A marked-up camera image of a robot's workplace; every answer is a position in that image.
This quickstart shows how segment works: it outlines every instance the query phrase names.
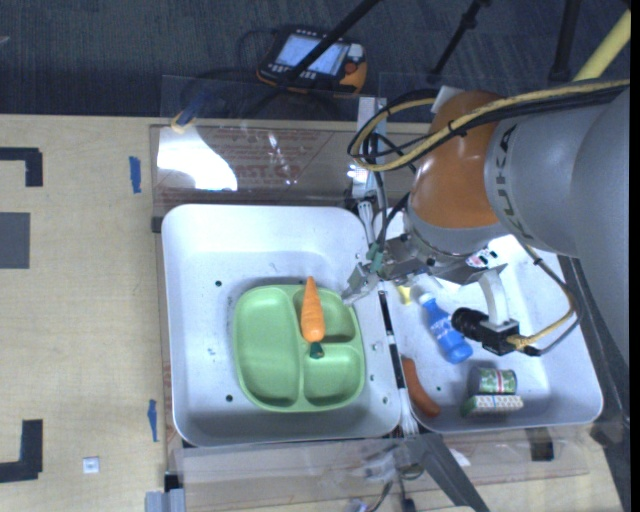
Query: wooden tabletop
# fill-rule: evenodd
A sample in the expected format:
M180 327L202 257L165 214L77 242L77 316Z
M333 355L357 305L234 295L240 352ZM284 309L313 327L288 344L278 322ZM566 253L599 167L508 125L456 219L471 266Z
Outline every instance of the wooden tabletop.
M0 462L18 461L23 420L41 419L44 432L42 472L36 480L1 483L0 510L133 512L144 510L148 491L163 489L168 459L149 140L159 122L0 116L0 147L43 155L43 186L25 186L24 162L0 161L0 212L30 214L29 268L0 268ZM131 180L136 162L139 192ZM581 443L581 474L478 490L495 510L621 510L602 449L588 436ZM83 472L89 457L99 458L99 472ZM451 506L437 489L412 497L419 510ZM260 510L345 506L341 500ZM399 510L397 499L379 510Z

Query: green can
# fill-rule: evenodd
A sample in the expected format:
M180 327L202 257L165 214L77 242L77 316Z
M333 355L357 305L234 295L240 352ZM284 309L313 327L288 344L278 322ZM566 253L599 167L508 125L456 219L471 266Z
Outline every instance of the green can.
M517 390L518 379L513 370L474 366L469 372L469 396L515 395Z

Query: green plate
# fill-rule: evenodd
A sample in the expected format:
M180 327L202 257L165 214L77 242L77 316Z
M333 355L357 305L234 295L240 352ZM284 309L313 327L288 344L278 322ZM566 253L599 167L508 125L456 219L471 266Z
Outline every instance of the green plate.
M256 405L278 412L343 407L364 386L362 336L352 307L332 290L318 288L326 331L324 357L309 355L300 332L304 285L261 286L236 305L233 347L240 386Z

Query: sausage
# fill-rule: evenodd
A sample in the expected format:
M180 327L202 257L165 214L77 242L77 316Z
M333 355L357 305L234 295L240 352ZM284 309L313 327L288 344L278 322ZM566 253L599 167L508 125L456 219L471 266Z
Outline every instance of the sausage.
M440 406L433 401L420 384L416 363L409 357L402 357L402 370L409 391L411 402L429 418L435 418L440 414Z

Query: yellow pole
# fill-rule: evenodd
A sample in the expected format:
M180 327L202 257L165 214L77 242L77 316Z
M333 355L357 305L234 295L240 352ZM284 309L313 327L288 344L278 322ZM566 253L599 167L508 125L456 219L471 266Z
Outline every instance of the yellow pole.
M600 43L600 46L596 48L593 55L582 66L582 69L578 71L578 74L573 79L574 82L598 78L602 75L624 45L629 42L629 39L631 39L631 10L627 9Z

